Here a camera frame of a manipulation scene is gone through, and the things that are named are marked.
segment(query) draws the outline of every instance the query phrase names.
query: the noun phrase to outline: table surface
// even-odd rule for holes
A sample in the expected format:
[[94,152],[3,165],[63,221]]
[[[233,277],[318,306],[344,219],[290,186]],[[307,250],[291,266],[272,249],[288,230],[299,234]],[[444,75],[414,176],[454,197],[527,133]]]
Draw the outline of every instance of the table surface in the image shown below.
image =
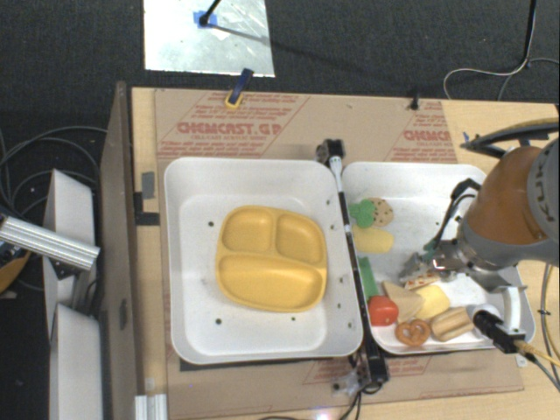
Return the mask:
[[[463,131],[470,134],[493,132],[517,123],[530,120],[557,117],[557,111],[552,105],[505,103],[489,101],[442,101],[445,118],[454,145],[463,142]],[[141,187],[142,173],[153,171],[155,159],[155,126],[153,89],[136,88],[132,99],[133,112],[133,147],[135,188]],[[473,154],[456,147],[457,158],[460,163],[471,164],[488,173],[496,160],[480,154]],[[144,210],[157,209],[157,200],[146,200]],[[137,334],[143,344],[143,373],[152,378],[151,387],[146,388],[148,394],[165,391],[165,319],[163,300],[161,298],[161,279],[154,277],[154,269],[161,269],[159,254],[151,251],[161,249],[159,231],[153,227],[138,227],[138,273],[140,278],[137,286],[141,304],[138,307],[138,317],[141,319]],[[519,266],[522,281],[528,286],[527,295],[535,315],[537,332],[532,344],[544,350],[541,334],[540,319],[536,310],[541,303],[541,284],[544,265],[540,262],[522,262]],[[553,269],[549,285],[547,308],[552,312],[549,325],[553,339],[560,337],[558,313],[558,270]],[[532,364],[521,369],[521,376],[525,389],[522,392],[509,392],[491,395],[469,395],[445,399],[421,400],[414,402],[386,402],[377,404],[363,404],[360,418],[362,419],[394,419],[394,418],[431,418],[432,420],[467,419],[479,420],[495,418],[526,418],[533,417],[542,420],[557,418],[560,412],[560,395],[546,378],[544,373]],[[278,414],[282,417],[298,419],[329,419],[339,418],[345,408],[315,409],[309,411],[293,411]],[[229,417],[237,420],[257,419],[260,416]]]

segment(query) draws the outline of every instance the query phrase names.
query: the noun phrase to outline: white tray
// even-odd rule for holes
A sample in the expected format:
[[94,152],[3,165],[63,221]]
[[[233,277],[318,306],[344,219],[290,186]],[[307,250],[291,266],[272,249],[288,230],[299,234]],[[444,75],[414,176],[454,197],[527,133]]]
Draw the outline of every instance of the white tray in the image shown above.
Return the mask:
[[[195,364],[346,356],[363,330],[338,193],[312,161],[184,157],[165,171],[171,339]],[[216,283],[221,223],[246,205],[310,217],[325,235],[325,296],[309,311],[278,313],[237,304]]]
[[[358,256],[369,258],[380,291],[384,280],[398,283],[398,274],[405,262],[414,252],[422,252],[423,245],[439,230],[453,188],[467,178],[482,183],[485,174],[478,168],[463,164],[357,162],[344,170],[342,180],[348,204],[366,198],[384,198],[393,207],[395,218],[386,227],[381,227],[395,237],[392,249],[387,254],[375,255],[357,251]],[[465,200],[457,214],[464,214],[471,201]],[[457,225],[455,220],[451,220],[443,239],[454,238]],[[522,285],[517,268],[503,269],[500,274],[511,284]],[[453,282],[436,284],[451,300],[452,307],[489,303],[504,316],[502,295],[485,292],[470,277],[459,274]],[[395,328],[395,325],[372,327],[377,343],[392,354],[440,353],[492,347],[490,339],[473,330],[445,343],[428,339],[423,346],[410,348],[396,339]],[[535,335],[535,321],[525,293],[521,294],[521,328],[530,341]]]

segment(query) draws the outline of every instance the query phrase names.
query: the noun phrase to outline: toy cookie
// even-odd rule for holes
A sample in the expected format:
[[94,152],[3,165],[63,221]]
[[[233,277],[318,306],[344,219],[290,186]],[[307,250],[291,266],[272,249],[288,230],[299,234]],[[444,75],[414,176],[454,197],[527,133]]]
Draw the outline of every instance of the toy cookie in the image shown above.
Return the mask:
[[387,226],[393,220],[393,209],[385,199],[363,199],[358,204],[350,204],[348,212],[360,228]]
[[374,204],[374,226],[382,228],[387,226],[394,218],[393,208],[385,199],[381,198],[369,198],[369,200]]

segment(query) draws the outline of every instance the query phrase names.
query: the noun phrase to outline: black clip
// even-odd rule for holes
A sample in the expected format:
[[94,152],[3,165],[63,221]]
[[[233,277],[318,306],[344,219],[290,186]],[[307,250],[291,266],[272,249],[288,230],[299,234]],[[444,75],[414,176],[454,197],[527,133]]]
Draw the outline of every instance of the black clip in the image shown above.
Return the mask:
[[329,166],[330,158],[339,157],[343,159],[345,155],[346,151],[344,150],[344,143],[342,140],[326,139],[315,150],[315,160],[327,167]]

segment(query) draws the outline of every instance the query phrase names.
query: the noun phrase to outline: blue tape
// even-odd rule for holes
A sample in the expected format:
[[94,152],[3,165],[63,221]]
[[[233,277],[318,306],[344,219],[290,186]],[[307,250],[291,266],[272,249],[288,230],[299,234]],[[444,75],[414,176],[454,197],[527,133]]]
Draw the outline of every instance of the blue tape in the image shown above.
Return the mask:
[[205,10],[196,10],[193,14],[192,14],[192,18],[194,19],[194,23],[199,27],[199,28],[212,28],[212,25],[217,25],[218,24],[218,16],[216,16],[214,13],[210,14],[210,18],[208,19],[208,24],[203,26],[200,24],[200,18],[202,16],[204,16],[207,12]]

